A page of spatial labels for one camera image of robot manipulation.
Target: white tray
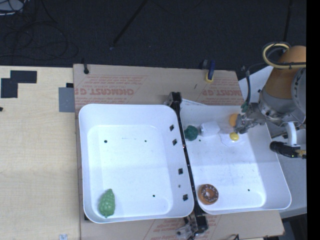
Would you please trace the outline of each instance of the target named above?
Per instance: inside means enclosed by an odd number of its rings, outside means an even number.
[[[216,121],[220,132],[188,141],[186,147],[195,188],[211,184],[218,190],[218,200],[210,205],[199,201],[208,214],[281,210],[291,204],[291,194],[266,125],[258,125],[239,134],[232,142],[230,115],[240,113],[240,106],[188,105],[180,111],[183,128]]]
[[[175,111],[165,105],[88,104],[79,112],[83,207],[95,223],[188,216],[193,192]],[[98,211],[112,189],[115,212]]]

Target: dark background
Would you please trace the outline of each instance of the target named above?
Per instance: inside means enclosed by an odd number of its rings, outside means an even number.
[[[307,0],[148,0],[110,50],[142,2],[26,0],[22,12],[0,11],[0,65],[198,69],[214,60],[240,80],[242,66],[266,66],[264,45],[306,46]]]

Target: toy donut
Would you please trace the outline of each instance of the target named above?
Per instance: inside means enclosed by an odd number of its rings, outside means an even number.
[[[210,184],[203,184],[198,190],[198,198],[204,205],[214,204],[218,197],[218,190]]]

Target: black fabric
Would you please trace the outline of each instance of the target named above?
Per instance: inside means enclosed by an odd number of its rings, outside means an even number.
[[[306,46],[307,0],[26,0],[0,16],[0,65],[87,64],[216,70],[264,68],[262,48],[284,40]],[[290,21],[286,31],[288,12]]]

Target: yellow ball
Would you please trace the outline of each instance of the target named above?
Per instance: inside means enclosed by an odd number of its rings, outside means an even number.
[[[237,120],[237,117],[238,117],[238,114],[232,114],[229,118],[229,124],[232,126],[232,127],[235,127],[236,126],[236,120]]]
[[[231,132],[230,134],[229,134],[229,136],[230,136],[230,139],[231,140],[233,140],[233,141],[237,141],[237,140],[239,140],[239,135],[237,134],[237,133],[235,133],[235,132]]]

